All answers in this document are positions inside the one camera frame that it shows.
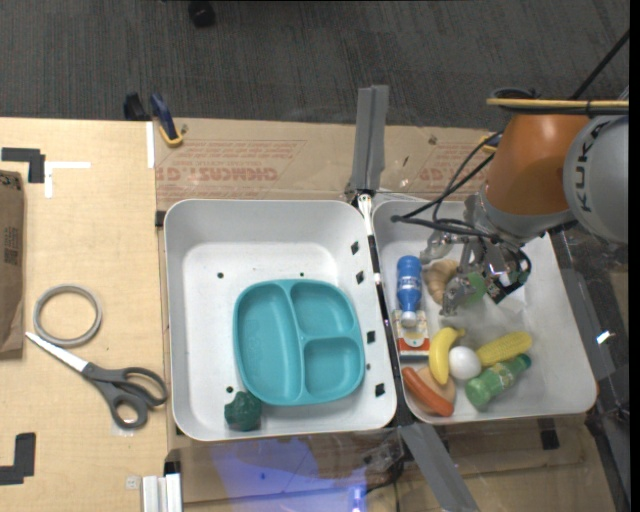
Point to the yellow corn cob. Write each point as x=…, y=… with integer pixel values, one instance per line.
x=504, y=348

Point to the white and red carton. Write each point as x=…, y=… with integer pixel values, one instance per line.
x=413, y=342

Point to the green bottle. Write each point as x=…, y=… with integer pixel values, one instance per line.
x=492, y=382

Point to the green broccoli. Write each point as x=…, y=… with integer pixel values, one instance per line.
x=243, y=411

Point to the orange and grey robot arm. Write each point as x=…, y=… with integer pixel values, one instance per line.
x=535, y=165

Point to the white egg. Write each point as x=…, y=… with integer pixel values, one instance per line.
x=464, y=363

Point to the brown paper bag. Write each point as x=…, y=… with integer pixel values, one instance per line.
x=10, y=270

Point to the teal divided plate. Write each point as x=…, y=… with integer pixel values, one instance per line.
x=270, y=340

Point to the tan croissant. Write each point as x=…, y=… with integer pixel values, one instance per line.
x=439, y=280

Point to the blue bottle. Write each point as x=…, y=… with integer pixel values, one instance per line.
x=409, y=285

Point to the yellow banana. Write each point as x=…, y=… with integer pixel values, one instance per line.
x=440, y=357

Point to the brown cardboard board red print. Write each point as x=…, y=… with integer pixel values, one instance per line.
x=280, y=160

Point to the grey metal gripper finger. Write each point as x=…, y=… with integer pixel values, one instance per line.
x=454, y=295

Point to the grey tape roll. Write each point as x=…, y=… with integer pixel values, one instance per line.
x=40, y=320

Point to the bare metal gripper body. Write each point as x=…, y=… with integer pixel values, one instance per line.
x=470, y=250

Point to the green round toy fruit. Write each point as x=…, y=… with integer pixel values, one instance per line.
x=478, y=291

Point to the tan bread piece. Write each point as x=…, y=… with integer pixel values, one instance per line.
x=447, y=392

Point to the white plastic tray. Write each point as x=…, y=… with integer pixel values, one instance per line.
x=210, y=310
x=550, y=360

